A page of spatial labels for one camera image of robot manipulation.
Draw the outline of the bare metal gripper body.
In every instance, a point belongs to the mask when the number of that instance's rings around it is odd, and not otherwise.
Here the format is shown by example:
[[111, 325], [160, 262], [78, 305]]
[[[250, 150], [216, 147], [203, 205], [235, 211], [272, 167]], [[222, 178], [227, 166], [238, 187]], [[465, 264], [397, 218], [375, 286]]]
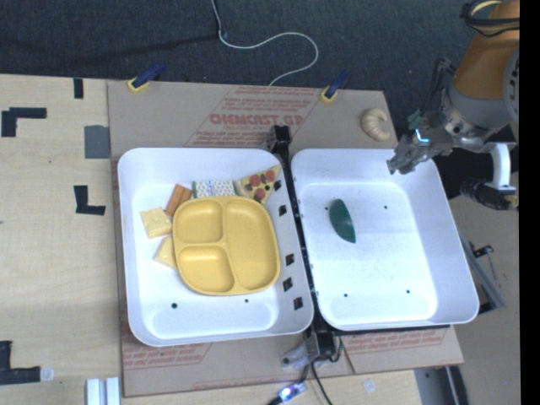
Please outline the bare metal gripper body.
[[459, 111], [414, 112], [408, 117], [408, 137], [416, 157], [448, 155], [454, 148], [478, 151], [483, 147], [483, 129], [474, 126]]

